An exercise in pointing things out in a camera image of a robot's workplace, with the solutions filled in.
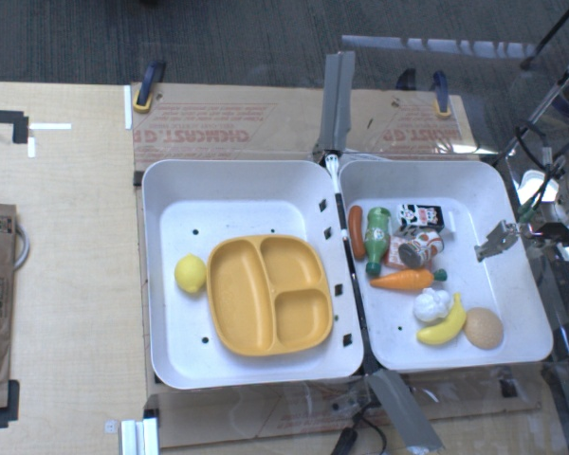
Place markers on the black and white milk carton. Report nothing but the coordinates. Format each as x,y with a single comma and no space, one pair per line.
419,216

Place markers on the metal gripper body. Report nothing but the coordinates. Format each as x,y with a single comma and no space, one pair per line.
552,234

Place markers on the orange carrot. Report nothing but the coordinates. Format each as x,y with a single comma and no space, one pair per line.
400,280

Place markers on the red and white packet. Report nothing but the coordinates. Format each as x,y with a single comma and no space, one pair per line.
391,253

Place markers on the brown cardboard board red print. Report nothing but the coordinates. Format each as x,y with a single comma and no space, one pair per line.
227,131

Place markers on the white garlic bulb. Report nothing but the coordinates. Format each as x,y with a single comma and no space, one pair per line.
429,305

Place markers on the orange sausage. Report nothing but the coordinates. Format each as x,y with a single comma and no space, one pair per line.
356,232

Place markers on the green bottle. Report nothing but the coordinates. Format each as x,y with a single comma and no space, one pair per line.
377,240

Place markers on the white plastic tray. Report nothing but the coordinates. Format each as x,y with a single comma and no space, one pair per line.
185,349
502,311

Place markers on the yellow divided plate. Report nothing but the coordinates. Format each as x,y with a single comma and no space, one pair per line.
239,296

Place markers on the yellow banana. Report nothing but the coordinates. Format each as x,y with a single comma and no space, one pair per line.
448,327

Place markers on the small can with orange print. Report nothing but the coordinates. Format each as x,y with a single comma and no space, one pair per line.
419,250

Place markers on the thin black and white rod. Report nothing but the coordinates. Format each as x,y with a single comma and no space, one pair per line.
346,244

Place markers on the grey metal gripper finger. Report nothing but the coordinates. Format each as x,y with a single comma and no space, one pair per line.
489,244
508,236

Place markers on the yellow lemon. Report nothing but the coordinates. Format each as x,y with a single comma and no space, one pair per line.
190,273

